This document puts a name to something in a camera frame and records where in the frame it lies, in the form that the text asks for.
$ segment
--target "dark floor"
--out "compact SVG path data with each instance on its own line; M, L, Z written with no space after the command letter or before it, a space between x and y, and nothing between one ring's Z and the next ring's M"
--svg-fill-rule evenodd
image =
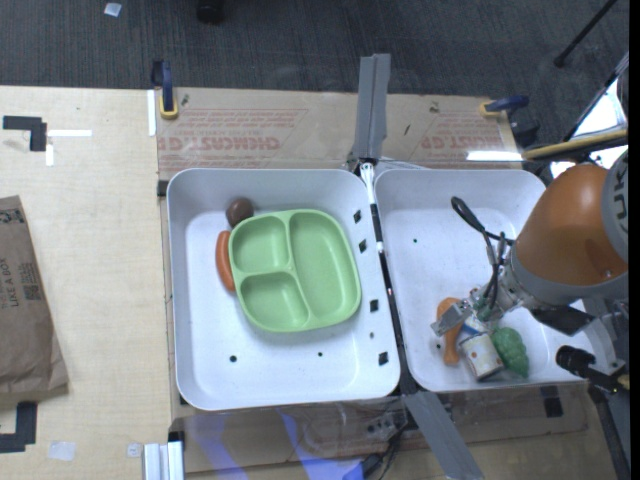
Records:
M180 86L355 92L359 59L390 53L390 93L527 95L537 143L559 142L629 49L617 0L0 0L0 84L149 88L154 60ZM103 13L122 4L119 17Z

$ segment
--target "can label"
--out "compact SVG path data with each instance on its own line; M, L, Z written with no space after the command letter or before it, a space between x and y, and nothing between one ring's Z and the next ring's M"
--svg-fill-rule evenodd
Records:
M477 380L504 369L502 359L487 333L476 334L460 342L460 349Z

